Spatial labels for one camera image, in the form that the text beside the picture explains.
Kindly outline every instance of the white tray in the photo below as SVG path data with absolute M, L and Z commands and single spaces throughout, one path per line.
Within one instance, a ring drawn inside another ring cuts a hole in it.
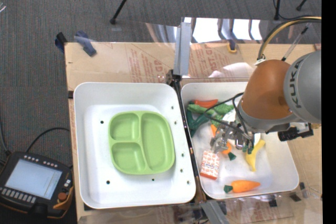
M 237 93 L 243 92 L 246 82 L 210 82 L 189 83 L 182 90 L 182 101 L 186 110 L 188 103 L 195 99 L 225 101 Z M 203 151 L 210 149 L 210 139 L 213 136 L 210 122 L 200 126 L 192 138 L 198 171 L 200 171 Z M 299 184 L 299 175 L 296 170 L 292 154 L 287 142 L 281 142 L 277 133 L 261 133 L 261 139 L 266 144 L 257 152 L 256 171 L 252 172 L 245 160 L 245 153 L 232 148 L 237 158 L 230 161 L 227 155 L 220 154 L 219 175 L 216 180 L 200 176 L 203 191 L 213 199 L 238 198 L 257 196 L 270 193 L 291 191 Z M 224 192 L 224 185 L 231 181 L 247 179 L 258 181 L 261 185 L 244 193 L 228 194 Z
M 181 110 L 174 89 L 162 83 L 86 82 L 78 85 L 75 103 L 79 188 L 95 209 L 181 204 L 196 191 Z M 175 162 L 163 172 L 129 175 L 110 157 L 108 125 L 119 112 L 147 110 L 162 114 L 171 127 Z

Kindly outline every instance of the toy banana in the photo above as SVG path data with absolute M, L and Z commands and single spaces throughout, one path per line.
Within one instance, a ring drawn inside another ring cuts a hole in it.
M 259 142 L 254 146 L 251 154 L 248 152 L 245 153 L 245 159 L 247 163 L 251 166 L 251 170 L 253 172 L 256 171 L 256 156 L 259 149 L 261 149 L 265 145 L 265 141 L 260 139 Z

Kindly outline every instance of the green plate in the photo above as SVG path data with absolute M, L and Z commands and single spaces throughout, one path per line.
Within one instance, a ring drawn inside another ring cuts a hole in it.
M 152 111 L 128 111 L 113 116 L 109 144 L 114 166 L 121 172 L 148 175 L 167 171 L 175 161 L 169 123 Z

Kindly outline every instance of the gray carpet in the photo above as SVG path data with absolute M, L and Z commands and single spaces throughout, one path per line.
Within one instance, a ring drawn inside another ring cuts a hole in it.
M 69 127 L 64 55 L 55 46 L 56 35 L 62 32 L 73 41 L 83 30 L 93 40 L 115 41 L 109 20 L 121 1 L 0 0 L 6 5 L 0 13 L 0 119 L 10 151 L 24 151 L 48 128 Z M 274 1 L 127 0 L 118 19 L 171 26 L 178 26 L 181 17 L 272 20 Z M 301 1 L 281 0 L 280 20 L 321 16 L 322 0 L 307 0 L 297 11 Z M 44 135 L 30 151 L 72 163 L 67 131 Z M 2 148 L 0 159 L 5 159 Z M 76 223 L 75 205 L 62 220 L 41 222 L 0 206 L 0 223 Z

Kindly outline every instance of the display screen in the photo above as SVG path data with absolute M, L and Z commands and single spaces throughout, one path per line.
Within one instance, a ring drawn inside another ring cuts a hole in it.
M 19 159 L 6 187 L 50 200 L 62 171 Z

